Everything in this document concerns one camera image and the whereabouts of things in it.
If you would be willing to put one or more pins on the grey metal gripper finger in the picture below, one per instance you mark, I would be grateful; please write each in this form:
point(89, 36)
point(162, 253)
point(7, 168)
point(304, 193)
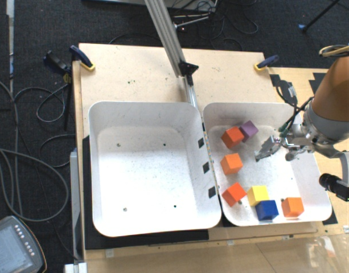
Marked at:
point(262, 154)
point(269, 144)

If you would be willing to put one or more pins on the pale wood board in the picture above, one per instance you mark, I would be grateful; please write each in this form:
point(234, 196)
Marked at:
point(140, 75)

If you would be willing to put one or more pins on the blue cube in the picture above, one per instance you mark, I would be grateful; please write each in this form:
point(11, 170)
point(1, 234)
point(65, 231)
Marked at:
point(266, 210)

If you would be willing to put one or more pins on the white plastic tray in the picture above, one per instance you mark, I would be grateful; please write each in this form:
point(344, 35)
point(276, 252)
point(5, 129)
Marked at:
point(145, 175)
point(274, 178)

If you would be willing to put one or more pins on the black cylinder on white bracket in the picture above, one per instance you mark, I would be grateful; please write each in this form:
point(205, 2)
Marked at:
point(335, 185)

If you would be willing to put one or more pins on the orange cube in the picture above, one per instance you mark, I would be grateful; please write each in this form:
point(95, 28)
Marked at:
point(234, 193)
point(231, 163)
point(292, 207)
point(232, 136)

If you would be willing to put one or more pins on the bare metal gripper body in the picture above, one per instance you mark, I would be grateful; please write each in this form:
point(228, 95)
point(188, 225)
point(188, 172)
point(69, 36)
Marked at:
point(301, 141)

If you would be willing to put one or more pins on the purple cube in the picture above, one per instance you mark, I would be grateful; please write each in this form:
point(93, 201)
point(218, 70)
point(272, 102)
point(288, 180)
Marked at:
point(249, 129)

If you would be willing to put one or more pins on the yellow cube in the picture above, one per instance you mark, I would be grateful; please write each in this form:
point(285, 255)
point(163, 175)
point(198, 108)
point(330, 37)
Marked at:
point(257, 194)

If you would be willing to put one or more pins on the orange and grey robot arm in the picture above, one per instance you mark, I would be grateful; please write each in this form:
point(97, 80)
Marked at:
point(332, 95)

